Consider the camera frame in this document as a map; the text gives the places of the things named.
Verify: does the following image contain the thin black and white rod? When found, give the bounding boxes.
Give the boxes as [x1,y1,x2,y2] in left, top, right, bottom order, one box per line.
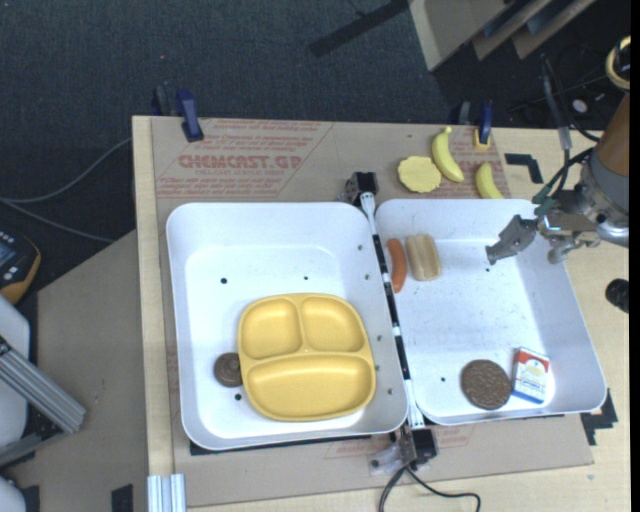
[359,191,427,429]

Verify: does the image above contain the orange sausage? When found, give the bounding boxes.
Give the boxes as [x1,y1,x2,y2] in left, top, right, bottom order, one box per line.
[385,237,409,295]

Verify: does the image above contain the brown cardboard board red print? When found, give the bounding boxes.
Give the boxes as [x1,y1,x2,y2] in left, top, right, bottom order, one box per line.
[149,116,597,508]

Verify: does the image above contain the brown round biscuit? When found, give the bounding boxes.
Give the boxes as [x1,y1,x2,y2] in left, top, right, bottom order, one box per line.
[459,358,513,412]

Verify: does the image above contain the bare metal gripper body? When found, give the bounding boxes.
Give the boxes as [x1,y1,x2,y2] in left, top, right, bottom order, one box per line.
[535,183,621,249]

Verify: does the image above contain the black cylinder on white bracket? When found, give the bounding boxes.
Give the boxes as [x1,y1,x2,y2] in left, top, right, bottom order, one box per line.
[597,219,630,315]

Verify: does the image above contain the brown doughnut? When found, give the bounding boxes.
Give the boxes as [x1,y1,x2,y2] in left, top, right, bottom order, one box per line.
[213,351,245,389]

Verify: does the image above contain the white red blue carton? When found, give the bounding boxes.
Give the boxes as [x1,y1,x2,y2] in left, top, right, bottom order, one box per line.
[509,345,552,406]

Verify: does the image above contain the white plastic tray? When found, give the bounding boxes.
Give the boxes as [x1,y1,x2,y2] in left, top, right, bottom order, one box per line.
[373,197,609,428]
[165,200,411,453]

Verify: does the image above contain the tan bread bun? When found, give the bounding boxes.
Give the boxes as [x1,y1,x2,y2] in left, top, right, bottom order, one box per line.
[404,233,443,283]

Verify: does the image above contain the yellow divided plate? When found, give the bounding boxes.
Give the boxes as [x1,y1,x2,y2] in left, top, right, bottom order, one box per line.
[236,292,378,423]

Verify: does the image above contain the yellow banana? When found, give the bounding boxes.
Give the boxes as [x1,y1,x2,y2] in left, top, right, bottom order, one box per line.
[430,125,466,184]
[474,161,506,201]

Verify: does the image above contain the yellow round biscuit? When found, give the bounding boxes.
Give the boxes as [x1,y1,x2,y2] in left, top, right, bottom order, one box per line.
[396,155,444,194]

